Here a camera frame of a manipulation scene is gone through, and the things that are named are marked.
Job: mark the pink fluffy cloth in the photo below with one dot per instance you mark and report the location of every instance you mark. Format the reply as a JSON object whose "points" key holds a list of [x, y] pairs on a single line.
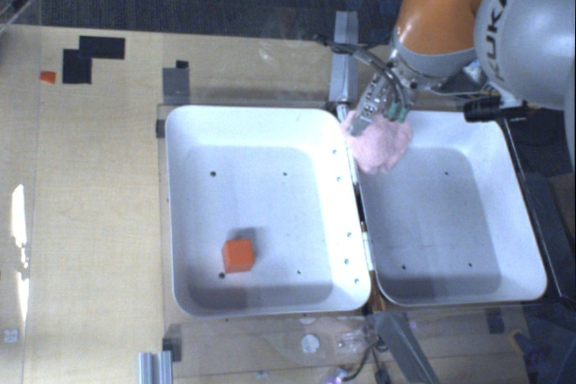
{"points": [[382, 146]]}

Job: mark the orange cube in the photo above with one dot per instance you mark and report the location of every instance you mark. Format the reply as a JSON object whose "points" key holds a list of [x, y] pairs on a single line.
{"points": [[238, 256]]}

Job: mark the white plastic tray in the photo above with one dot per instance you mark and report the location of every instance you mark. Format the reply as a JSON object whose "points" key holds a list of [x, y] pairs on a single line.
{"points": [[445, 216], [265, 216]]}

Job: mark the black cylinder on white bracket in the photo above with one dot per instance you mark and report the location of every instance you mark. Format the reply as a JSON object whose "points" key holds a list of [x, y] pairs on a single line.
{"points": [[483, 108]]}

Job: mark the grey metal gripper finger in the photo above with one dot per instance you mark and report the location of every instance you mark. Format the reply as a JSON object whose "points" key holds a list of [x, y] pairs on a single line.
{"points": [[360, 125]]}

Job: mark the thin black and white rod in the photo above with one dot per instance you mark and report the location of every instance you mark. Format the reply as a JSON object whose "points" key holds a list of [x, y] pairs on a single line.
{"points": [[362, 220]]}

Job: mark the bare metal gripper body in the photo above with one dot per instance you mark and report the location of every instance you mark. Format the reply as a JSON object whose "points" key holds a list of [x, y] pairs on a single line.
{"points": [[382, 96]]}

